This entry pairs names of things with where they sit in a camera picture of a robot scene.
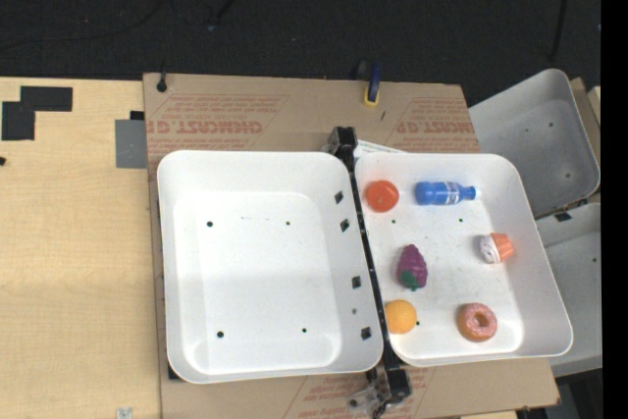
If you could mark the brown cardboard board red print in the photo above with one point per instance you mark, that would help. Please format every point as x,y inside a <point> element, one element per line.
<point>294,113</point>

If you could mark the orange toy tomato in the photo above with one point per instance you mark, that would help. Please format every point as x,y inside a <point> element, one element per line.
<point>382,196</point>

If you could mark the thin black rod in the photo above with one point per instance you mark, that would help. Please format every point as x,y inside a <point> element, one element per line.
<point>369,260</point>

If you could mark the white plastic tray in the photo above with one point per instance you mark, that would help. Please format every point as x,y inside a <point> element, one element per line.
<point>451,279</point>
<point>255,270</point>
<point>574,289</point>
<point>535,147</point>

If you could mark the blue plastic bottle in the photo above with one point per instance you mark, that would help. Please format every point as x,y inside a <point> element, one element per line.
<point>436,193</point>

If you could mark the purple toy grapes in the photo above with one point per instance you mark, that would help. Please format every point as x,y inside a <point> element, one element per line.
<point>412,266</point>

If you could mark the orange toy fruit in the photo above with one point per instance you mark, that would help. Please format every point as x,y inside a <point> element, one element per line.
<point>401,317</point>

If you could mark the orange and white toy cupcake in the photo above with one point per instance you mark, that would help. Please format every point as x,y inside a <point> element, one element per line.
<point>498,248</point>

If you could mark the pink toy doughnut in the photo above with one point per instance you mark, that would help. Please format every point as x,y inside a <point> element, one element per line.
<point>470,331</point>

